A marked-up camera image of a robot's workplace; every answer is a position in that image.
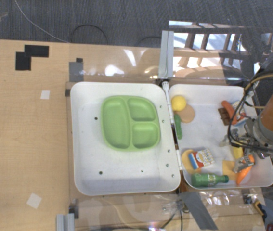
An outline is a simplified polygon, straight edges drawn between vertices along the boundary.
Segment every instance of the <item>small box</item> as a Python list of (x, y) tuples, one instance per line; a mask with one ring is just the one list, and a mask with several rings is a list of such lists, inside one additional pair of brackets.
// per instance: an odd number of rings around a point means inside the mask
[(198, 152), (189, 154), (193, 169), (198, 169), (214, 163), (213, 156), (209, 149), (204, 149)]

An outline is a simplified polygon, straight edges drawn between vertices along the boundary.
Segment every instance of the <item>brown round toy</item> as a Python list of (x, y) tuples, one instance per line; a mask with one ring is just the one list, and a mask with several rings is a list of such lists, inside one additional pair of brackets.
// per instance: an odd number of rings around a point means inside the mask
[(176, 111), (175, 113), (180, 116), (181, 122), (183, 123), (190, 123), (195, 117), (194, 109), (188, 104), (183, 110)]

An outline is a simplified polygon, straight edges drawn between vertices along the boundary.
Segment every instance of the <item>bottle label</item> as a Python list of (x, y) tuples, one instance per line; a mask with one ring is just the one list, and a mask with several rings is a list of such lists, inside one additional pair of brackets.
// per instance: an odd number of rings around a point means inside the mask
[(209, 175), (208, 174), (208, 186), (212, 187), (216, 184), (216, 177), (215, 175)]

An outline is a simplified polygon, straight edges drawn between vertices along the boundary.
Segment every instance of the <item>white tray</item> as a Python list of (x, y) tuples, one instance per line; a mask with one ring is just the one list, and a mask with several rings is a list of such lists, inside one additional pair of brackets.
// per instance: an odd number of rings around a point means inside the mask
[[(240, 100), (243, 96), (243, 89), (232, 86), (178, 84), (170, 88), (169, 95), (170, 98), (182, 95), (195, 110), (195, 118), (191, 123), (181, 123), (182, 139), (178, 140), (181, 154), (187, 149), (195, 151), (204, 148), (210, 149), (215, 163), (202, 168), (201, 171), (222, 175), (222, 161), (234, 161), (235, 159), (230, 146), (219, 147), (219, 143), (227, 134), (227, 126), (223, 124), (218, 109), (222, 108), (221, 102), (223, 100), (230, 103)], [(248, 116), (256, 116), (254, 108), (245, 106), (245, 111)], [(243, 125), (236, 128), (244, 132)], [(184, 167), (183, 172), (186, 182), (191, 185), (191, 176)], [(255, 165), (239, 186), (235, 181), (230, 180), (228, 183), (219, 183), (206, 189), (266, 187), (272, 184), (273, 166), (270, 158), (259, 159), (256, 156)]]
[[(139, 152), (122, 152), (106, 145), (101, 131), (101, 104), (105, 98), (115, 95), (140, 96), (152, 101), (161, 129), (157, 146)], [(169, 111), (165, 93), (159, 86), (80, 82), (71, 90), (71, 110), (75, 184), (81, 193), (168, 192), (179, 186)]]

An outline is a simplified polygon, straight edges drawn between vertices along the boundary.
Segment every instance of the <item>white wire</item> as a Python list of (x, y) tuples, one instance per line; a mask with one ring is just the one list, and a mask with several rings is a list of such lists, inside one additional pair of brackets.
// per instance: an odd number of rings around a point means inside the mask
[(18, 7), (18, 9), (20, 10), (20, 12), (22, 13), (22, 15), (25, 17), (25, 19), (27, 21), (29, 21), (32, 25), (34, 25), (36, 28), (40, 29), (42, 32), (46, 33), (47, 35), (51, 36), (52, 38), (56, 39), (56, 40), (59, 40), (61, 42), (64, 42), (64, 43), (69, 43), (68, 41), (65, 41), (65, 40), (62, 40), (60, 38), (57, 38), (55, 37), (54, 35), (50, 34), (49, 32), (45, 31), (44, 29), (42, 29), (40, 26), (38, 26), (37, 24), (33, 23), (23, 12), (23, 10), (21, 9), (20, 5), (18, 4), (17, 0), (14, 0), (16, 6)]

